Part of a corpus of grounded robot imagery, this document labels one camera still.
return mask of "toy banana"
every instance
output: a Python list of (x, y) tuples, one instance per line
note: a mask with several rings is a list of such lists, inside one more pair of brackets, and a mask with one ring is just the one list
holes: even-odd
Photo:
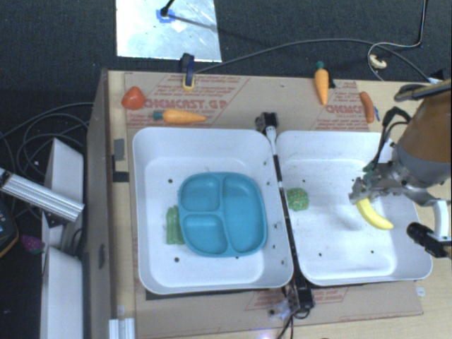
[(372, 226), (376, 227), (380, 230), (390, 230), (394, 227), (394, 225), (385, 219), (383, 216), (380, 216), (370, 204), (369, 199), (363, 198), (356, 202), (356, 207), (358, 207), (359, 213), (361, 216)]

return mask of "electric wire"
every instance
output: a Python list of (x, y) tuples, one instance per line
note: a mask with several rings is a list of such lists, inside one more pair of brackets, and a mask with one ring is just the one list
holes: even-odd
[[(62, 132), (60, 132), (59, 134), (62, 134), (62, 135), (68, 134), (68, 133), (70, 133), (71, 131), (74, 131), (74, 130), (76, 130), (76, 129), (82, 128), (82, 127), (84, 127), (84, 126), (87, 126), (88, 123), (89, 123), (89, 121), (86, 121), (86, 122), (84, 122), (83, 125), (82, 125), (82, 124), (79, 124), (79, 125), (77, 125), (77, 126), (74, 126), (74, 127), (69, 128), (69, 129), (67, 129), (67, 130), (65, 130), (65, 131), (62, 131)], [(35, 167), (35, 164), (33, 163), (33, 160), (35, 159), (35, 157), (36, 157), (42, 150), (44, 150), (49, 144), (52, 144), (52, 143), (53, 143), (53, 139), (49, 139), (48, 141), (45, 141), (39, 148), (37, 148), (37, 149), (33, 152), (33, 154), (30, 156), (30, 159), (27, 160), (27, 163), (25, 164), (25, 166), (24, 166), (24, 168), (23, 168), (25, 172), (27, 172), (27, 169), (28, 169), (29, 166)], [(40, 169), (38, 169), (38, 170), (39, 170), (39, 174), (45, 175), (45, 173), (44, 173), (43, 171), (41, 171)]]
[(293, 313), (294, 318), (303, 320), (310, 315), (311, 310), (306, 311), (303, 316), (300, 316), (299, 313), (300, 313), (300, 311), (296, 311), (295, 313)]
[(293, 315), (289, 316), (289, 319), (285, 322), (280, 334), (277, 336), (276, 339), (283, 339), (283, 336), (284, 336), (287, 328), (289, 328), (289, 326), (290, 326), (290, 339), (292, 339), (293, 335), (294, 335), (294, 317), (293, 317)]
[(21, 167), (20, 165), (20, 152), (24, 149), (24, 147), (29, 144), (32, 141), (36, 141), (37, 139), (42, 139), (42, 138), (47, 138), (47, 137), (51, 137), (51, 138), (60, 138), (61, 140), (67, 140), (69, 142), (72, 142), (74, 145), (77, 145), (79, 148), (83, 148), (83, 144), (78, 142), (76, 139), (69, 137), (69, 136), (65, 136), (62, 134), (58, 134), (58, 133), (43, 133), (43, 134), (39, 134), (37, 136), (33, 136), (29, 139), (27, 139), (26, 142), (24, 142), (18, 149), (17, 153), (16, 153), (16, 162), (18, 165), (18, 171), (26, 178), (36, 182), (35, 179), (33, 179), (32, 177), (30, 177), (25, 171), (24, 169)]
[(7, 137), (10, 134), (18, 131), (19, 129), (23, 128), (27, 124), (33, 122), (35, 119), (38, 119), (38, 118), (40, 118), (40, 117), (42, 117), (42, 116), (44, 116), (46, 114), (50, 114), (50, 113), (53, 113), (53, 112), (58, 112), (59, 110), (72, 108), (72, 107), (83, 107), (83, 106), (92, 106), (92, 105), (93, 105), (93, 103), (91, 103), (91, 102), (79, 102), (79, 103), (71, 103), (71, 104), (68, 104), (68, 105), (62, 105), (60, 107), (56, 107), (56, 108), (50, 109), (50, 110), (48, 110), (46, 112), (43, 112), (41, 114), (38, 114), (37, 116), (34, 116), (34, 117), (28, 119), (27, 121), (24, 121), (23, 123), (19, 124), (18, 126), (15, 126), (14, 128), (12, 128), (10, 131), (7, 131), (6, 133), (3, 133), (0, 136), (0, 139), (3, 140), (5, 137)]
[(71, 251), (73, 251), (74, 249), (75, 249), (75, 243), (76, 243), (76, 237), (77, 237), (77, 234), (81, 234), (82, 233), (82, 231), (83, 231), (83, 227), (80, 227), (79, 229), (77, 229), (74, 233), (73, 233), (73, 235), (72, 235), (72, 240), (71, 240), (71, 245), (70, 245), (70, 248), (71, 248)]
[(369, 48), (369, 51), (367, 52), (367, 64), (369, 65), (369, 68), (370, 68), (371, 72), (380, 81), (383, 81), (383, 78), (380, 77), (380, 75), (374, 69), (374, 67), (372, 66), (371, 61), (370, 61), (370, 55), (372, 53), (372, 50), (374, 50), (376, 47), (383, 48), (383, 45), (388, 45), (390, 47), (398, 47), (398, 48), (403, 48), (403, 49), (412, 49), (412, 48), (419, 47), (422, 44), (422, 40), (424, 38), (424, 24), (425, 24), (426, 11), (427, 11), (427, 0), (424, 0), (423, 4), (422, 4), (422, 15), (421, 15), (421, 23), (420, 23), (420, 32), (419, 32), (419, 36), (418, 36), (418, 39), (417, 39), (416, 43), (414, 43), (412, 45), (403, 45), (403, 44), (396, 44), (396, 43), (393, 43), (393, 42), (377, 42), (377, 43), (373, 44)]
[(195, 73), (204, 73), (206, 71), (209, 71), (211, 69), (216, 69), (216, 68), (220, 68), (221, 66), (225, 66), (228, 64), (233, 64), (233, 63), (237, 63), (238, 61), (242, 61), (245, 59), (250, 59), (250, 58), (254, 58), (257, 57), (258, 55), (262, 55), (262, 54), (266, 54), (269, 52), (273, 52), (275, 50), (279, 50), (279, 49), (283, 49), (283, 48), (287, 48), (287, 47), (292, 47), (295, 45), (302, 45), (302, 44), (311, 44), (311, 43), (322, 43), (322, 42), (354, 42), (357, 44), (367, 44), (370, 45), (369, 50), (367, 51), (367, 64), (369, 65), (369, 68), (371, 70), (371, 72), (380, 80), (383, 81), (383, 78), (380, 77), (380, 75), (374, 70), (373, 66), (370, 63), (370, 55), (372, 50), (374, 50), (376, 47), (378, 47), (379, 49), (382, 49), (386, 52), (391, 53), (392, 55), (394, 55), (395, 57), (398, 57), (399, 59), (401, 59), (402, 61), (404, 61), (408, 66), (410, 66), (411, 68), (413, 68), (416, 72), (418, 72), (419, 75), (421, 75), (421, 77), (423, 77), (423, 79), (425, 79), (426, 81), (430, 82), (429, 77), (419, 68), (417, 67), (414, 63), (412, 63), (411, 61), (409, 61), (408, 59), (406, 59), (404, 56), (400, 55), (399, 53), (393, 51), (392, 49), (389, 49), (387, 47), (385, 47), (384, 45), (388, 45), (391, 47), (400, 47), (400, 48), (415, 48), (421, 45), (423, 37), (424, 37), (424, 24), (425, 24), (425, 16), (426, 16), (426, 11), (427, 11), (427, 0), (423, 0), (422, 3), (422, 16), (421, 16), (421, 23), (420, 23), (420, 33), (419, 33), (419, 37), (416, 43), (414, 43), (413, 45), (403, 45), (403, 44), (396, 44), (396, 43), (391, 43), (391, 42), (369, 42), (366, 40), (361, 40), (361, 39), (354, 39), (354, 38), (326, 38), (326, 39), (312, 39), (312, 40), (297, 40), (294, 42), (288, 42), (285, 44), (281, 44), (281, 45), (277, 45), (275, 47), (270, 47), (267, 49), (263, 49), (251, 54), (247, 54), (244, 56), (239, 56), (238, 58), (235, 59), (231, 59), (229, 61), (225, 61), (219, 64), (215, 64), (213, 66), (207, 66), (205, 68), (199, 69), (197, 71), (195, 71)]
[[(288, 47), (293, 47), (296, 45), (303, 45), (303, 44), (313, 44), (313, 43), (322, 43), (322, 42), (352, 42), (352, 43), (357, 43), (357, 44), (365, 44), (365, 45), (374, 45), (375, 43), (373, 42), (369, 42), (367, 40), (362, 40), (362, 39), (354, 39), (354, 38), (348, 38), (348, 37), (338, 37), (338, 38), (326, 38), (326, 39), (311, 39), (311, 40), (297, 40), (294, 42), (288, 42), (285, 44), (281, 44), (281, 45), (277, 45), (275, 47), (271, 47), (271, 48), (267, 48), (267, 49), (263, 49), (263, 50), (259, 50), (257, 52), (251, 53), (251, 54), (247, 54), (244, 56), (239, 56), (238, 58), (234, 58), (228, 61), (224, 61), (222, 63), (218, 63), (212, 66), (207, 66), (205, 68), (199, 69), (197, 71), (195, 71), (195, 74), (199, 74), (199, 73), (204, 73), (205, 71), (209, 71), (211, 69), (216, 69), (216, 68), (220, 68), (222, 66), (228, 65), (228, 64), (233, 64), (233, 63), (237, 63), (238, 61), (242, 61), (242, 60), (246, 60), (246, 59), (250, 59), (250, 58), (254, 58), (257, 57), (258, 55), (262, 55), (262, 54), (266, 54), (269, 52), (273, 52), (275, 50), (279, 50), (279, 49), (284, 49), (284, 48), (288, 48)], [(404, 61), (407, 65), (409, 65), (411, 68), (413, 68), (416, 72), (418, 72), (419, 75), (421, 75), (421, 77), (423, 77), (426, 81), (429, 81), (429, 77), (420, 69), (418, 68), (414, 63), (412, 63), (410, 60), (408, 60), (407, 58), (405, 58), (404, 56), (400, 55), (397, 52), (394, 52), (393, 50), (386, 48), (384, 46), (379, 47), (382, 50), (385, 50), (391, 54), (393, 54), (394, 56), (398, 57), (399, 59), (401, 59), (402, 61)]]
[(393, 130), (393, 128), (395, 127), (395, 126), (399, 126), (399, 125), (407, 125), (408, 124), (408, 122), (407, 121), (397, 121), (396, 123), (392, 123), (390, 126), (389, 126), (389, 128), (388, 128), (388, 131), (386, 132), (386, 135), (385, 135), (385, 141), (387, 142), (388, 141), (388, 139), (389, 139), (389, 137), (391, 136), (391, 131)]
[[(27, 121), (24, 121), (23, 123), (15, 126), (14, 128), (12, 128), (11, 130), (7, 131), (6, 133), (0, 131), (0, 141), (4, 143), (5, 147), (6, 147), (6, 152), (8, 153), (8, 157), (9, 160), (11, 161), (11, 171), (14, 174), (17, 174), (18, 172), (20, 173), (25, 173), (24, 177), (31, 179), (33, 181), (36, 182), (36, 180), (34, 180), (32, 177), (30, 177), (28, 174), (26, 174), (26, 171), (28, 170), (28, 167), (31, 166), (33, 168), (36, 168), (35, 164), (33, 164), (32, 160), (35, 158), (35, 156), (37, 154), (39, 154), (39, 152), (44, 149), (47, 145), (49, 145), (52, 141), (53, 138), (60, 138), (63, 141), (70, 141), (72, 142), (72, 144), (76, 145), (79, 148), (83, 148), (82, 143), (78, 142), (76, 139), (70, 137), (70, 136), (66, 136), (66, 134), (76, 130), (76, 129), (87, 129), (88, 127), (88, 123), (89, 121), (83, 121), (82, 119), (79, 119), (77, 116), (74, 116), (73, 114), (65, 114), (65, 113), (60, 113), (60, 114), (53, 114), (54, 112), (58, 112), (61, 111), (63, 109), (68, 109), (68, 108), (72, 108), (72, 107), (92, 107), (93, 103), (91, 102), (79, 102), (79, 103), (72, 103), (72, 104), (68, 104), (68, 105), (63, 105), (60, 107), (56, 107), (50, 110), (47, 110), (46, 112), (43, 112), (41, 114), (38, 114), (36, 116), (33, 116), (32, 118), (28, 119)], [(33, 136), (31, 138), (28, 138), (28, 134), (31, 132), (32, 127), (34, 127), (39, 121), (42, 121), (44, 119), (50, 119), (50, 118), (67, 118), (67, 119), (72, 119), (74, 121), (77, 121), (79, 124), (72, 126), (64, 131), (61, 131), (59, 133), (43, 133), (43, 134), (39, 134), (36, 136)], [(6, 139), (6, 137), (10, 136), (12, 133), (17, 132), (19, 129), (21, 128), (25, 128), (27, 127), (27, 130), (25, 132), (25, 135), (23, 137), (23, 144), (19, 147), (18, 152), (16, 153), (16, 158), (14, 157), (13, 151), (11, 149), (11, 146), (8, 142), (8, 140)], [(26, 146), (35, 140), (38, 139), (43, 139), (43, 138), (50, 138), (48, 139), (45, 143), (43, 143), (37, 150), (35, 150), (31, 156), (29, 156), (28, 152), (27, 152), (27, 148)], [(25, 167), (22, 167), (22, 165), (20, 164), (20, 152), (24, 151), (25, 153), (25, 158), (26, 158), (26, 165)], [(14, 211), (16, 210), (16, 199), (12, 198), (11, 201), (11, 213), (14, 213)], [(22, 210), (19, 213), (14, 213), (14, 217), (18, 218), (20, 216), (25, 215), (26, 213), (31, 214), (31, 216), (33, 216), (34, 218), (38, 219), (39, 221), (41, 221), (41, 217), (33, 210), (33, 207), (28, 204), (28, 203), (23, 203), (25, 205), (25, 209)]]
[[(45, 115), (45, 116), (43, 116), (43, 117), (40, 117), (39, 119), (36, 119), (33, 123), (31, 123), (31, 124), (29, 125), (29, 127), (27, 128), (27, 130), (25, 131), (25, 133), (24, 133), (24, 135), (23, 135), (23, 142), (24, 142), (24, 144), (25, 144), (25, 142), (26, 142), (27, 139), (28, 139), (28, 134), (30, 133), (30, 130), (31, 130), (36, 124), (38, 124), (40, 121), (43, 121), (43, 120), (45, 120), (45, 119), (51, 119), (51, 118), (68, 118), (68, 119), (72, 119), (72, 120), (75, 120), (75, 121), (77, 121), (77, 122), (79, 123), (79, 125), (76, 126), (76, 128), (80, 128), (80, 127), (83, 127), (83, 128), (85, 128), (85, 129), (88, 128), (88, 125), (87, 125), (82, 119), (80, 119), (80, 118), (78, 118), (78, 117), (76, 117), (76, 116), (74, 116), (74, 115), (72, 115), (72, 114), (66, 114), (66, 113), (48, 114), (48, 115)], [(76, 128), (66, 130), (66, 131), (64, 131), (64, 132), (61, 132), (60, 134), (64, 135), (64, 134), (66, 134), (66, 133), (68, 133), (68, 132), (70, 132), (70, 131), (72, 131), (72, 130), (74, 130), (74, 129), (76, 129)], [(27, 166), (25, 167), (25, 169), (22, 170), (22, 172), (25, 172), (25, 171), (26, 171), (26, 168), (32, 167), (32, 169), (35, 170), (36, 173), (38, 173), (40, 176), (43, 177), (43, 176), (45, 175), (45, 173), (42, 172), (40, 169), (38, 169), (38, 168), (31, 162), (32, 158), (30, 158), (30, 156), (28, 155), (28, 152), (27, 152), (27, 149), (26, 149), (26, 145), (25, 145), (25, 147), (23, 148), (23, 154), (24, 154), (25, 160), (27, 161)]]

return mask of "dark carpet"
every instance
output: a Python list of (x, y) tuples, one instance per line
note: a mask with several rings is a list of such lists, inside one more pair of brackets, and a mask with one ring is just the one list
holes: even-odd
[[(223, 61), (260, 49), (320, 38), (354, 38), (413, 44), (422, 0), (214, 0)], [(452, 0), (429, 0), (424, 40), (417, 49), (396, 51), (427, 76), (444, 69), (451, 75)], [(229, 64), (210, 71), (239, 75), (312, 77), (323, 60), (334, 78), (375, 80), (367, 66), (369, 46), (351, 42), (312, 43)], [(388, 81), (423, 81), (399, 58), (383, 53)], [(196, 69), (209, 66), (197, 63)], [(48, 109), (92, 102), (101, 68), (176, 71), (177, 61), (116, 56), (115, 0), (0, 0), (0, 131)], [(73, 109), (83, 120), (89, 109)], [(67, 121), (41, 129), (64, 129)], [(24, 129), (8, 136), (20, 148)], [(76, 135), (83, 140), (83, 132)], [(13, 170), (4, 141), (0, 167)], [(46, 155), (37, 160), (46, 167)], [(21, 213), (19, 203), (14, 213)], [(21, 234), (40, 236), (40, 222), (28, 213), (16, 218)], [(20, 244), (0, 259), (0, 339), (38, 338), (40, 256)]]

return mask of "blue divided plate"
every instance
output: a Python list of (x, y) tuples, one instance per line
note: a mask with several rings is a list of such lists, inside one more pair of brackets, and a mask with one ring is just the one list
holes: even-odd
[(201, 173), (179, 188), (186, 245), (204, 256), (244, 256), (267, 240), (267, 219), (256, 183), (237, 173)]

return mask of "toy carrot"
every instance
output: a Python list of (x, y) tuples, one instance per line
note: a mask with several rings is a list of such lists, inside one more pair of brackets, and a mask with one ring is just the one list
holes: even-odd
[(141, 89), (138, 87), (132, 87), (124, 94), (121, 104), (124, 108), (137, 110), (140, 109), (145, 102), (145, 96)]
[(154, 119), (161, 118), (171, 124), (188, 124), (207, 120), (207, 117), (200, 114), (178, 109), (166, 109), (164, 112), (154, 112)]
[(329, 87), (329, 74), (324, 68), (322, 61), (318, 61), (316, 64), (317, 70), (314, 74), (314, 81), (316, 83), (317, 93), (319, 94), (320, 101), (323, 105), (328, 102), (328, 87)]
[(362, 105), (364, 106), (364, 114), (366, 115), (366, 122), (372, 123), (375, 120), (375, 109), (374, 103), (370, 99), (369, 94), (366, 92), (361, 92), (359, 94)]

